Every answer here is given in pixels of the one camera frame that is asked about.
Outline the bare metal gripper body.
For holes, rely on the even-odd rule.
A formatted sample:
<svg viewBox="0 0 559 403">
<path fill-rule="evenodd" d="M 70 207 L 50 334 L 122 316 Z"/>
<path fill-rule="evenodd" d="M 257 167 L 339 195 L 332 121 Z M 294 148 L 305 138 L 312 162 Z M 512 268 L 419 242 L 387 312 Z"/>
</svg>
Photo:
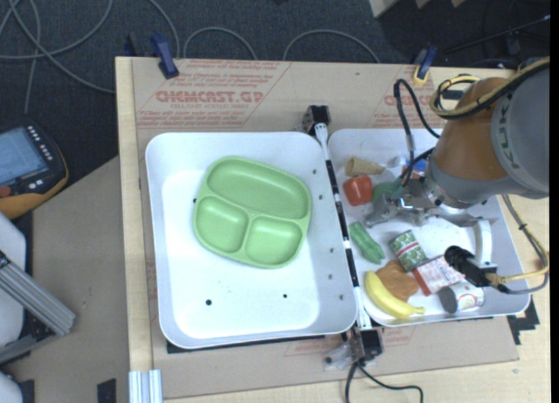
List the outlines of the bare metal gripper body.
<svg viewBox="0 0 559 403">
<path fill-rule="evenodd" d="M 454 218 L 463 216 L 473 203 L 456 200 L 454 198 L 442 196 L 424 195 L 413 193 L 408 190 L 394 192 L 390 200 L 396 207 L 398 216 L 408 216 L 411 212 L 427 212 L 431 217 Z"/>
</svg>

